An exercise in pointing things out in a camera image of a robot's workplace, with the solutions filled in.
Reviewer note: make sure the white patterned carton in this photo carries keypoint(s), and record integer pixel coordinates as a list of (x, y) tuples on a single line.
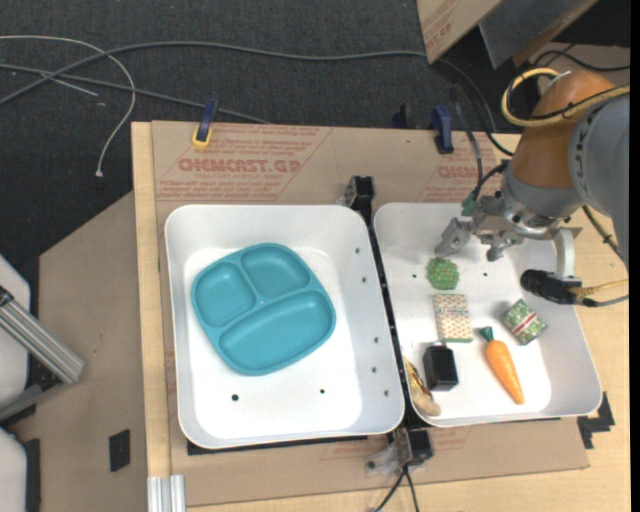
[(452, 317)]

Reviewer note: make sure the black cylinder on white bracket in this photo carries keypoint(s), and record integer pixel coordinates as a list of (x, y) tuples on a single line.
[(547, 286)]

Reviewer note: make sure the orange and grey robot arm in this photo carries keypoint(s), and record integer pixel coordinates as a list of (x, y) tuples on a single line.
[(555, 150)]

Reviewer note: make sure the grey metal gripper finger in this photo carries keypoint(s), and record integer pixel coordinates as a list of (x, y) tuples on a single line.
[(452, 237), (499, 247)]

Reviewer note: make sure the white plastic tray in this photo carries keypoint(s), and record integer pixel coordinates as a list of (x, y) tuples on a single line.
[(550, 370), (300, 410)]

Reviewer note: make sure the blue divided plate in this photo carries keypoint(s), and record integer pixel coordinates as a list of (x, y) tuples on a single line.
[(265, 310)]

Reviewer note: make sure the brown cardboard board, red print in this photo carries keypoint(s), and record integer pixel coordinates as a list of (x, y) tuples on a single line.
[(310, 165)]

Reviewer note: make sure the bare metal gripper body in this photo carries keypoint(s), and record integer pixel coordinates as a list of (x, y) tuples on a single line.
[(495, 220)]

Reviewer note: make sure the black bottle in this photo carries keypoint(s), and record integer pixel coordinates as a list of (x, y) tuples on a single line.
[(441, 367)]

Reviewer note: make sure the pizza slice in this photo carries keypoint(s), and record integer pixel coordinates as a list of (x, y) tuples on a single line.
[(420, 390)]

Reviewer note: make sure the orange carrot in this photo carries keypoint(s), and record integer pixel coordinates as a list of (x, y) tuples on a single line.
[(502, 365)]

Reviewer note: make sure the green can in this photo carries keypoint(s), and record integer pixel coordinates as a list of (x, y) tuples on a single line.
[(523, 322)]

